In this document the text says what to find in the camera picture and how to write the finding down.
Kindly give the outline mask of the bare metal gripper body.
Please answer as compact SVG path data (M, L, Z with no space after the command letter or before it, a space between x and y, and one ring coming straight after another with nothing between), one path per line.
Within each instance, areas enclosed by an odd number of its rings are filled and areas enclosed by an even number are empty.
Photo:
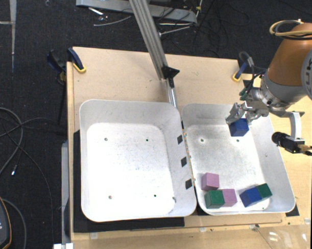
M277 98L264 88L245 88L243 90L243 109L246 116L267 117Z

